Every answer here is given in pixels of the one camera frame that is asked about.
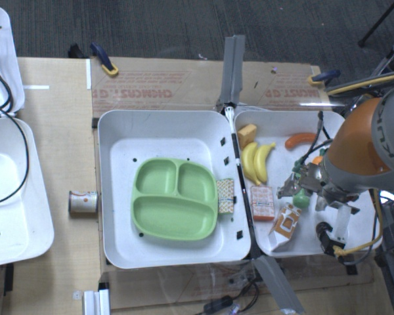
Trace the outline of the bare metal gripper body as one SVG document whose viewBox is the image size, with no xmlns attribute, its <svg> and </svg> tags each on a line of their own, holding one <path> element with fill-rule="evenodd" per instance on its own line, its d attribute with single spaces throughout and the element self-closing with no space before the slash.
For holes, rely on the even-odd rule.
<svg viewBox="0 0 394 315">
<path fill-rule="evenodd" d="M 319 197 L 325 197 L 326 186 L 330 183 L 329 174 L 325 168 L 324 162 L 319 164 L 308 163 L 301 168 L 299 186 L 309 195 L 316 194 Z"/>
</svg>

